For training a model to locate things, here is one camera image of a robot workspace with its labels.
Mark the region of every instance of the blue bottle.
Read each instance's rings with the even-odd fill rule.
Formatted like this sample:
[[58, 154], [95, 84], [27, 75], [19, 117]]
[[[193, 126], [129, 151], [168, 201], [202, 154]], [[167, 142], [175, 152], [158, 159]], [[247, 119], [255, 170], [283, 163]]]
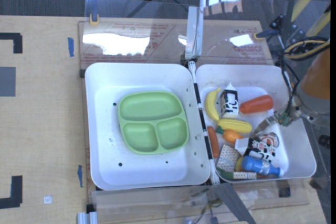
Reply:
[[282, 171], [280, 168], [274, 167], [268, 161], [262, 159], [254, 159], [250, 156], [244, 156], [241, 167], [246, 171], [253, 171], [261, 175], [280, 176]]

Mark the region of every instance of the wooden table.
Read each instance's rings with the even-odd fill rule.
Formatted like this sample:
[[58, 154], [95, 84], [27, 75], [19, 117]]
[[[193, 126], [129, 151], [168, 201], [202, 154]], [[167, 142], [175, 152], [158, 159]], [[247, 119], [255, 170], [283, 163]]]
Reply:
[[[75, 223], [76, 214], [86, 211], [80, 21], [83, 18], [0, 16], [0, 32], [23, 37], [22, 54], [13, 53], [13, 41], [0, 40], [0, 67], [16, 68], [15, 96], [0, 97], [0, 198], [11, 197], [12, 176], [23, 179], [22, 203], [0, 209], [1, 223]], [[68, 38], [75, 45], [73, 56]], [[257, 223], [325, 223], [317, 193], [307, 182], [305, 192], [310, 201], [306, 205], [251, 214]]]

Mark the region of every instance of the yellow corn cob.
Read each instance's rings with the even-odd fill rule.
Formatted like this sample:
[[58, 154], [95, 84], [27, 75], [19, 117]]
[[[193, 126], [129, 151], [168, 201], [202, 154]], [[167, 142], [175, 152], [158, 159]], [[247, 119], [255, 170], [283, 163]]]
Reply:
[[246, 121], [223, 118], [217, 121], [217, 126], [223, 130], [230, 129], [238, 133], [249, 133], [252, 131], [252, 125]]

